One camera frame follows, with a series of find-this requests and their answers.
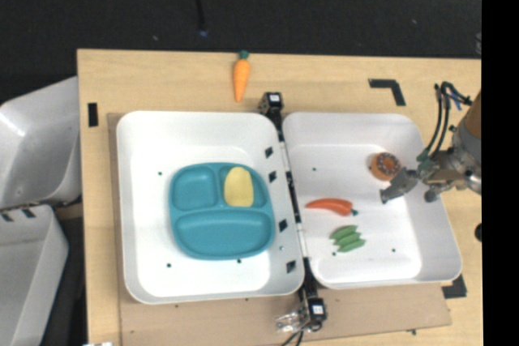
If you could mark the green toy pea pods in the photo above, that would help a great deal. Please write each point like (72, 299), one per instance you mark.
(346, 239)

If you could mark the white plastic tray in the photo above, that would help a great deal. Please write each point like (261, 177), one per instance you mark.
(377, 255)
(202, 133)

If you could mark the orange toy doughnut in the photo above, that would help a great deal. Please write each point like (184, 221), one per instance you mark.
(384, 166)

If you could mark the yellow toy potato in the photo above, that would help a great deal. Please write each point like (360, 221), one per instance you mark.
(239, 188)

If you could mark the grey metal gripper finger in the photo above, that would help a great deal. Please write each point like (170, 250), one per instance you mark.
(432, 196)
(399, 184)

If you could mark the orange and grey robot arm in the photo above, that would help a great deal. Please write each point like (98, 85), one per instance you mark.
(472, 125)

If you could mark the orange toy carrot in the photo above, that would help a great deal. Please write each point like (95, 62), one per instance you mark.
(241, 77)

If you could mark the thin black and white rod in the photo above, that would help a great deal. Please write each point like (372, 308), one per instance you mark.
(292, 190)

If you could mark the red toy chili pepper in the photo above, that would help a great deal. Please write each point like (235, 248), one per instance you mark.
(330, 206)

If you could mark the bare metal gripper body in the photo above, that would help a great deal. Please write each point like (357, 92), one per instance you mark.
(450, 168)

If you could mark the blue divided plate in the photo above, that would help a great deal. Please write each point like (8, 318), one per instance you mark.
(219, 231)

